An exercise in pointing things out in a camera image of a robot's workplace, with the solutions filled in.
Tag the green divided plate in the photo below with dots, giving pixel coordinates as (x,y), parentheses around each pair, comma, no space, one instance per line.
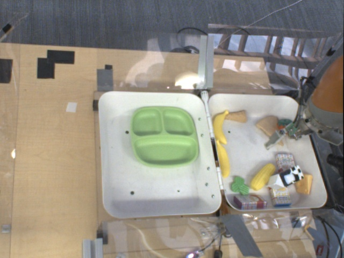
(164,146)

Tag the red and white box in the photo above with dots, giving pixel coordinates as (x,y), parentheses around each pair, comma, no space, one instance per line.
(250,202)

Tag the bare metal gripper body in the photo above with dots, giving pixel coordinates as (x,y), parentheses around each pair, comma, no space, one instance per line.
(300,130)

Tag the thin black and white rod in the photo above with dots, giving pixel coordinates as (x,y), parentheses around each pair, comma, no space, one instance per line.
(210,122)

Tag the tan biscuit slice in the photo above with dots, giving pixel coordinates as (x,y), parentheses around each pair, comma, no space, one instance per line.
(237,116)

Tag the yellow banana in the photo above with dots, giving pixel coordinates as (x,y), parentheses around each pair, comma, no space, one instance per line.
(223,160)
(219,128)

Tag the colourful checked carton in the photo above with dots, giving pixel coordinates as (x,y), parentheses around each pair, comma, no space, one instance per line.
(280,197)
(284,161)

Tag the black and white milk carton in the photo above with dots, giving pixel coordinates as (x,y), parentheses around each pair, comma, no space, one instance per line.
(289,176)

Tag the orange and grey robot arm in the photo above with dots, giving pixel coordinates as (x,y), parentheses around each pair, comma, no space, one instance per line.
(332,90)

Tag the orange carrot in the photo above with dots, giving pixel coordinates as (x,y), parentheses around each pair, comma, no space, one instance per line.
(283,123)

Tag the green leafy vegetable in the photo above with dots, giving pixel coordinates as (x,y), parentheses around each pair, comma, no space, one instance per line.
(239,185)

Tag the orange cheese wedge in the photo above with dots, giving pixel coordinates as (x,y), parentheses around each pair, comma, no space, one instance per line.
(305,185)

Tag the white plastic tray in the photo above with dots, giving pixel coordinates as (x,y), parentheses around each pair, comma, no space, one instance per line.
(250,154)
(161,192)

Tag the tan bread slice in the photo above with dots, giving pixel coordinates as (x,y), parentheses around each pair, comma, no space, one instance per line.
(268,125)

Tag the yellow corn cob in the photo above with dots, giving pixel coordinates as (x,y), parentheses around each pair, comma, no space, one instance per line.
(262,176)

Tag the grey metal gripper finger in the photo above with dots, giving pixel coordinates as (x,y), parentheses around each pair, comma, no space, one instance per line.
(274,139)

